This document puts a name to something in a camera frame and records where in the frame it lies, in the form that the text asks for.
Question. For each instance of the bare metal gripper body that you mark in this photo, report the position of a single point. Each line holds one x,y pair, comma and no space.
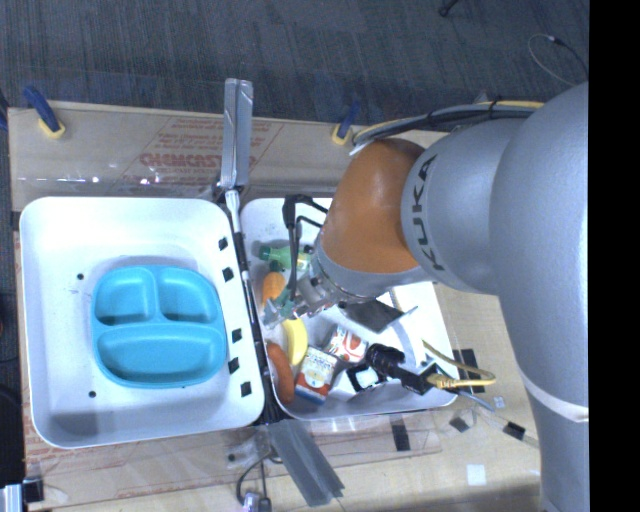
322,292

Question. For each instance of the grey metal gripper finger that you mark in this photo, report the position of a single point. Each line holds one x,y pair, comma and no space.
302,311
272,312

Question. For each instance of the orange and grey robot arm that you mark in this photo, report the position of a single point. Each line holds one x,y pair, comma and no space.
480,210

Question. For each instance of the orange carrot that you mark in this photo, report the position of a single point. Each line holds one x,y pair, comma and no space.
273,286

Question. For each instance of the yellow banana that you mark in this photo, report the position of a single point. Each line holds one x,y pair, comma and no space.
296,340

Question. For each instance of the white and red can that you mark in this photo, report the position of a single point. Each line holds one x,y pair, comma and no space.
347,344

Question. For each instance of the green plastic bottle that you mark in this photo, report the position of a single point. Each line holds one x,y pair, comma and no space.
276,254

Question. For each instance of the red sausage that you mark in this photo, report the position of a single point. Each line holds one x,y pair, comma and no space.
281,372

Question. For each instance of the orange and white carton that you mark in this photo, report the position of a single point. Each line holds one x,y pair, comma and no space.
316,374

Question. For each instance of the black and white small box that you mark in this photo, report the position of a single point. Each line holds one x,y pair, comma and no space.
365,378

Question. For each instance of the white plastic tray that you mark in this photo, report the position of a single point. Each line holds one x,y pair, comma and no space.
60,300
360,404

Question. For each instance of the blue divided plate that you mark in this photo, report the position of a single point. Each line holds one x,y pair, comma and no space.
157,327

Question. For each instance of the brown cardboard board, red print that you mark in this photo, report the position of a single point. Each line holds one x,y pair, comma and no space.
150,145

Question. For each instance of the black cylinder on white bracket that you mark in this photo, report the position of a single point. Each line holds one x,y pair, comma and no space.
387,361

